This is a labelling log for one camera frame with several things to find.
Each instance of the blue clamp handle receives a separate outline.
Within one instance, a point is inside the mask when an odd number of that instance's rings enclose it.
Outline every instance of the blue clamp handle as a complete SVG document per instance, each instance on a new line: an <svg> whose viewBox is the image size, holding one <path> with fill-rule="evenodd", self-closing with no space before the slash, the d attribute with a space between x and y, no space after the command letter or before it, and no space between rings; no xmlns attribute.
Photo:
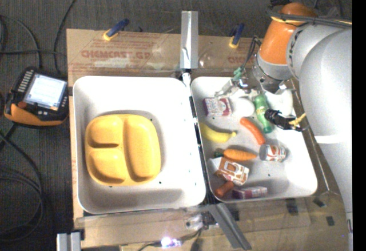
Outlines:
<svg viewBox="0 0 366 251"><path fill-rule="evenodd" d="M124 20L117 23L115 26L113 26L111 29L107 30L103 36L107 41L110 41L112 38L114 38L120 30L123 30L125 26L127 26L130 23L130 21L125 18Z"/></svg>
<svg viewBox="0 0 366 251"><path fill-rule="evenodd" d="M239 40L241 37L242 30L244 29L244 23L241 23L234 27L232 32L230 33L231 40L229 46L236 49L239 45Z"/></svg>

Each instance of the divided yellow plate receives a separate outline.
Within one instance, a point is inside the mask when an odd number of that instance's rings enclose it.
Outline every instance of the divided yellow plate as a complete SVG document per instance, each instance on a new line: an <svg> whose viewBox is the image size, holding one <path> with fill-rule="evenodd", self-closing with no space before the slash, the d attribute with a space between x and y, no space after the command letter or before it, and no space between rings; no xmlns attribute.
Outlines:
<svg viewBox="0 0 366 251"><path fill-rule="evenodd" d="M97 117L86 127L85 159L89 174L102 185L146 183L161 167L156 128L141 115Z"/></svg>

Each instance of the carrot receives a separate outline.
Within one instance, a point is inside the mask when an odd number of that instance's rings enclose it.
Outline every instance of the carrot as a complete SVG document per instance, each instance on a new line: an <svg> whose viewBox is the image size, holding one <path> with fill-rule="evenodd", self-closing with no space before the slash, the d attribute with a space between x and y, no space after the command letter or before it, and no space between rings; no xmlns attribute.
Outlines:
<svg viewBox="0 0 366 251"><path fill-rule="evenodd" d="M247 128L255 137L257 143L262 145L265 143L265 138L262 134L262 131L249 119L242 118L240 119L240 124L242 124L245 128Z"/></svg>
<svg viewBox="0 0 366 251"><path fill-rule="evenodd" d="M225 149L223 154L224 157L236 162L247 161L257 157L254 153L248 153L238 149Z"/></svg>
<svg viewBox="0 0 366 251"><path fill-rule="evenodd" d="M227 194L228 191L234 188L233 181L227 181L223 185L221 185L219 188L215 190L215 196L217 198L223 198L225 194Z"/></svg>

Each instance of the green bottle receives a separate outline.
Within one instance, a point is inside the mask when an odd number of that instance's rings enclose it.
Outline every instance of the green bottle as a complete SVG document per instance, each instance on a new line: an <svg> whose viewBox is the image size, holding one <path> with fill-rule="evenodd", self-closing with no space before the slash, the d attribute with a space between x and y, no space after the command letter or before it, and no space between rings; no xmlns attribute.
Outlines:
<svg viewBox="0 0 366 251"><path fill-rule="evenodd" d="M265 95L264 94L257 95L254 98L253 103L256 108L257 118L263 125L263 132L271 133L273 130L272 124L264 117L265 111L269 109L267 101L265 99Z"/></svg>

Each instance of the banana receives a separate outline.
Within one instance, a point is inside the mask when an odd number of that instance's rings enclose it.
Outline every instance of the banana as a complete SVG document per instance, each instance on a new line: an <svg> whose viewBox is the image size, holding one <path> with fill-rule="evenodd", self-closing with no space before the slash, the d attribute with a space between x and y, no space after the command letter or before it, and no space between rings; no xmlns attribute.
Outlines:
<svg viewBox="0 0 366 251"><path fill-rule="evenodd" d="M218 132L213 130L212 128L210 128L208 125L206 125L205 123L199 122L198 123L200 125L200 130L201 130L201 134L204 138L206 138L207 140L216 142L216 143L224 143L226 141L228 141L231 137L234 137L236 135L236 132L231 132L231 133L227 133L227 132Z"/></svg>

